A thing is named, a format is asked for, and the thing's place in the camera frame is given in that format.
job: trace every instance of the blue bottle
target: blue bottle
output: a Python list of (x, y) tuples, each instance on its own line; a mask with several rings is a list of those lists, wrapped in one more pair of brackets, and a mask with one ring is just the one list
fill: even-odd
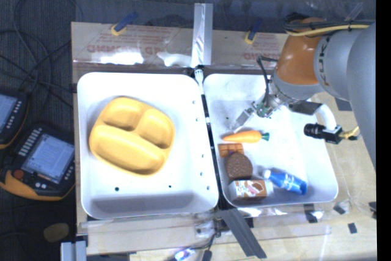
[(307, 192), (307, 183), (291, 174), (264, 170), (262, 176), (265, 179), (272, 181), (279, 188), (302, 195)]

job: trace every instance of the black connector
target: black connector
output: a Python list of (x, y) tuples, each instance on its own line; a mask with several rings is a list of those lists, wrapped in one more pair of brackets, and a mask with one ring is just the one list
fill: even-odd
[(210, 250), (205, 250), (203, 252), (202, 261), (210, 261), (212, 259), (212, 252)]
[(326, 142), (331, 144), (338, 144), (342, 140), (342, 137), (339, 136), (342, 132), (342, 127), (340, 125), (337, 125), (333, 131), (325, 129), (326, 127), (324, 125), (309, 123), (304, 127), (304, 134), (309, 137), (324, 139)]

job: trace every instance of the cable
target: cable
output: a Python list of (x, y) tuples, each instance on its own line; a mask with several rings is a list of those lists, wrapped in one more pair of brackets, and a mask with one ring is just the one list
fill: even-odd
[[(14, 30), (14, 29), (3, 29), (3, 30), (0, 31), (0, 35), (4, 35), (4, 34), (8, 34), (8, 33), (17, 33), (17, 34), (24, 34), (24, 35), (26, 35), (26, 36), (29, 36), (30, 38), (34, 39), (34, 40), (41, 46), (41, 48), (43, 48), (43, 50), (44, 50), (45, 52), (47, 52), (46, 47), (44, 46), (44, 44), (43, 44), (36, 36), (30, 35), (30, 34), (25, 33), (25, 32), (20, 32), (20, 31), (17, 32), (17, 31)], [(31, 58), (33, 59), (34, 63), (37, 64), (37, 62), (38, 62), (38, 61), (37, 61), (37, 58), (36, 58), (36, 56), (32, 53), (30, 47), (27, 46), (27, 50), (29, 51), (30, 56), (31, 56)], [(31, 69), (31, 72), (29, 73), (28, 76), (30, 76), (30, 74), (32, 74), (32, 72), (34, 71), (34, 69), (35, 69), (35, 67), (33, 67), (33, 68)], [(36, 76), (35, 76), (35, 83), (37, 83), (37, 82), (38, 82), (38, 73), (37, 73)], [(21, 86), (23, 85), (23, 83), (24, 83), (24, 81), (22, 81), (22, 83), (20, 84), (20, 86), (19, 86), (19, 91), (21, 91)], [(29, 93), (27, 93), (27, 94), (31, 94), (32, 91), (34, 91), (35, 86), (36, 86), (36, 85), (34, 85), (34, 86), (33, 86), (33, 89), (32, 89)]]
[(209, 246), (207, 249), (203, 252), (202, 261), (210, 261), (212, 259), (212, 252), (210, 251), (210, 248), (213, 244), (213, 240), (215, 238), (216, 234), (214, 234), (210, 240)]
[[(18, 76), (18, 75), (14, 75), (14, 74), (11, 74), (11, 73), (8, 73), (4, 70), (1, 70), (0, 69), (0, 72), (9, 76), (9, 77), (12, 77), (12, 78), (16, 78), (16, 79), (23, 79), (21, 76)], [(55, 85), (55, 84), (51, 84), (49, 82), (45, 82), (45, 81), (38, 81), (38, 83), (40, 85), (42, 85), (44, 88), (48, 88), (48, 87), (53, 87), (53, 88), (56, 88), (56, 89), (59, 89), (59, 90), (62, 90), (64, 92), (68, 92), (70, 94), (72, 94), (72, 90), (70, 89), (66, 89), (65, 87), (62, 87), (62, 86), (59, 86), (59, 85)], [(52, 90), (49, 90), (50, 94), (54, 97), (56, 97), (59, 101), (61, 101), (63, 104), (65, 104), (66, 106), (68, 106), (69, 108), (73, 108), (73, 105), (68, 103), (65, 99), (63, 99), (62, 97), (60, 97), (59, 95), (55, 94)]]
[(356, 126), (355, 128), (353, 128), (350, 131), (344, 131), (344, 132), (340, 133), (339, 136), (342, 137), (343, 139), (349, 139), (350, 141), (356, 141), (361, 137), (361, 133), (359, 133), (357, 136), (354, 135), (358, 131), (359, 131), (359, 127)]
[(328, 28), (320, 28), (320, 29), (313, 29), (311, 31), (304, 31), (304, 32), (292, 32), (292, 31), (286, 31), (286, 33), (288, 35), (291, 35), (291, 36), (309, 36), (309, 35), (317, 35), (317, 34), (320, 34), (320, 33), (328, 33), (328, 32), (334, 32), (334, 31), (340, 31), (340, 30), (343, 30), (343, 29), (366, 29), (368, 28), (369, 25), (362, 25), (362, 24), (358, 24), (358, 25), (351, 25), (351, 24), (347, 24), (347, 25), (341, 25), (341, 26), (331, 26), (331, 27), (328, 27)]
[(277, 62), (278, 59), (273, 59), (273, 58), (269, 58), (269, 57), (264, 57), (264, 56), (260, 56), (260, 58), (264, 61), (268, 61), (268, 62)]
[(209, 242), (206, 244), (206, 245), (203, 245), (203, 246), (199, 246), (199, 247), (195, 247), (193, 249), (210, 249), (212, 244), (213, 244), (213, 241), (214, 241), (214, 238), (216, 237), (216, 233), (214, 233), (212, 235), (212, 237), (210, 238)]
[[(20, 8), (21, 4), (22, 4), (24, 1), (26, 1), (26, 0), (19, 0), (19, 1), (16, 3), (16, 5), (15, 5), (15, 7), (14, 7), (14, 10), (13, 10), (13, 27), (15, 28), (16, 31), (19, 30), (18, 25), (17, 25), (17, 23), (16, 23), (18, 9)], [(80, 6), (76, 3), (75, 0), (68, 0), (68, 1), (71, 2), (71, 3), (79, 10), (79, 12), (80, 12), (80, 14), (81, 14), (81, 19), (83, 20), (83, 12), (82, 12)], [(18, 33), (18, 36), (19, 36), (19, 38), (21, 39), (21, 41), (24, 43), (25, 47), (29, 50), (29, 47), (28, 47), (27, 43), (23, 40), (23, 37), (21, 36), (21, 34)], [(54, 49), (53, 51), (58, 51), (58, 50), (62, 49), (64, 46), (68, 45), (69, 43), (70, 43), (70, 40), (67, 41), (67, 42), (64, 43), (64, 44), (61, 44), (59, 47), (57, 47), (57, 48)]]
[[(0, 58), (2, 58), (2, 59), (4, 59), (5, 61), (9, 62), (9, 63), (12, 64), (13, 66), (15, 66), (16, 68), (18, 68), (19, 70), (21, 70), (22, 72), (27, 73), (27, 71), (26, 71), (24, 68), (20, 67), (18, 64), (14, 63), (14, 61), (8, 59), (7, 57), (4, 57), (4, 56), (0, 55)], [(2, 70), (2, 69), (0, 69), (0, 72), (2, 72), (3, 74), (5, 74), (5, 75), (7, 75), (7, 76), (9, 76), (9, 77), (12, 77), (12, 78), (25, 79), (25, 77), (21, 77), (21, 76), (18, 76), (18, 75), (16, 75), (16, 74), (11, 74), (11, 73), (6, 72), (6, 71), (4, 71), (4, 70)], [(72, 90), (67, 89), (67, 88), (65, 88), (65, 87), (62, 87), (62, 86), (60, 86), (60, 85), (52, 84), (52, 83), (45, 82), (45, 81), (38, 81), (38, 83), (41, 84), (41, 85), (51, 86), (51, 87), (54, 87), (54, 88), (57, 88), (57, 89), (61, 89), (61, 90), (65, 91), (65, 92), (72, 93)]]
[[(35, 60), (35, 63), (37, 63), (37, 60), (35, 59), (35, 56), (34, 54), (32, 53), (32, 50), (30, 49), (29, 45), (26, 43), (26, 41), (24, 40), (23, 36), (21, 35), (21, 32), (19, 31), (19, 29), (17, 28), (16, 26), (16, 22), (15, 22), (15, 16), (13, 18), (13, 26), (14, 26), (14, 29), (13, 30), (5, 30), (5, 32), (16, 32), (16, 34), (18, 35), (19, 39), (22, 41), (23, 45), (26, 47), (27, 51), (29, 52), (30, 56)], [(38, 81), (38, 77), (39, 77), (39, 73), (38, 73), (38, 69), (36, 68), (36, 81)]]
[(258, 65), (261, 67), (262, 69), (262, 73), (263, 73), (263, 77), (265, 79), (265, 84), (266, 84), (266, 88), (265, 88), (265, 96), (263, 97), (263, 99), (266, 100), (266, 106), (269, 107), (269, 79), (268, 79), (268, 76), (266, 74), (266, 70), (265, 68), (263, 67), (263, 64), (262, 64), (262, 58), (261, 57), (257, 57), (257, 63)]
[[(294, 20), (304, 20), (305, 18), (308, 18), (308, 16), (298, 16)], [(293, 31), (295, 29), (304, 29), (304, 28), (310, 28), (310, 29), (318, 29), (318, 28), (329, 28), (332, 26), (345, 26), (345, 25), (371, 25), (374, 21), (337, 21), (337, 22), (327, 22), (327, 21), (318, 21), (318, 22), (309, 22), (309, 23), (302, 23), (302, 22), (291, 22), (292, 19), (286, 18), (284, 24), (282, 27), (285, 30)]]

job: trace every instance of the blue clamp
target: blue clamp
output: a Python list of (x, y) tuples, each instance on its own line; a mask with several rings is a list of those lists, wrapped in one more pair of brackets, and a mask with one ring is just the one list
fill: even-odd
[(244, 38), (244, 41), (246, 43), (248, 43), (250, 45), (252, 43), (254, 43), (257, 31), (258, 31), (259, 27), (261, 26), (261, 23), (262, 23), (262, 19), (259, 18), (257, 20), (257, 22), (255, 23), (255, 25), (253, 26), (253, 28), (247, 32), (246, 37)]
[(138, 18), (137, 12), (129, 13), (125, 18), (118, 22), (117, 24), (111, 27), (111, 33), (115, 36), (118, 36), (126, 31), (126, 25), (132, 24), (133, 21)]

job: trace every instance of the chocolate cookie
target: chocolate cookie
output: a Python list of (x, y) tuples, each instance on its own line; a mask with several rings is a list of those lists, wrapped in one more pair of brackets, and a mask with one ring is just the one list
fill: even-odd
[(252, 164), (248, 157), (234, 152), (227, 157), (225, 170), (231, 180), (249, 180), (252, 175)]

